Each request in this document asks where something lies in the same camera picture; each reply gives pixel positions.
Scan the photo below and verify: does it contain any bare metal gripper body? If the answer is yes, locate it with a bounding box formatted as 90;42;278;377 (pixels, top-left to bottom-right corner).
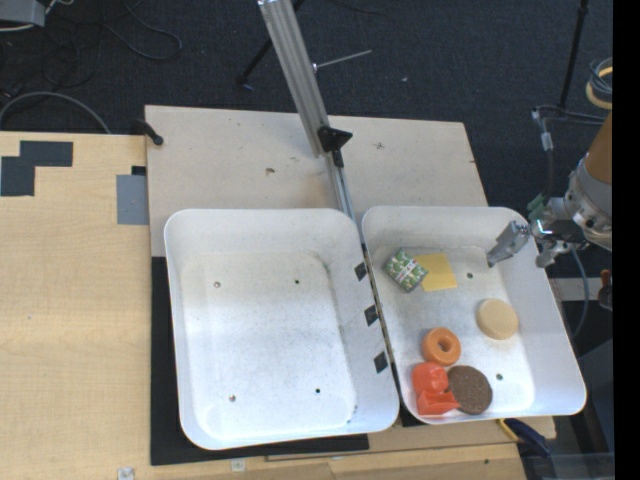
530;196;614;254

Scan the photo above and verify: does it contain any yellow cheese slice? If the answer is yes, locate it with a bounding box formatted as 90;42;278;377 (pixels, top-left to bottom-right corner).
413;252;459;293

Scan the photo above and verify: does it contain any white plastic tray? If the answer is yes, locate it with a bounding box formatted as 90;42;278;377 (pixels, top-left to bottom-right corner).
163;207;402;452
360;204;588;426

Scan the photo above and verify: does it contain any beige round biscuit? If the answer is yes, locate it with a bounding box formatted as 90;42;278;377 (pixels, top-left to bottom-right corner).
474;297;520;341

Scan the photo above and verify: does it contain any green patterned carton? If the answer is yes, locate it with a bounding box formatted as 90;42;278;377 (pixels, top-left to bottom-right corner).
383;247;430;293

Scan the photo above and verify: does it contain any orange doughnut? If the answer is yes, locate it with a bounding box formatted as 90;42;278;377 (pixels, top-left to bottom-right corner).
420;326;463;367

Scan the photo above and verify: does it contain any brown round patty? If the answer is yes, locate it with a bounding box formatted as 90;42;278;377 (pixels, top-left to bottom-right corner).
445;364;494;416

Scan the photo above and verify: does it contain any orange-red plastic toy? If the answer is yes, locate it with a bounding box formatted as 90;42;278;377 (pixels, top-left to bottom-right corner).
410;360;462;417

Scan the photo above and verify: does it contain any pale flat board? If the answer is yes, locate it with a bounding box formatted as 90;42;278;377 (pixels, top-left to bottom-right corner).
144;105;557;453

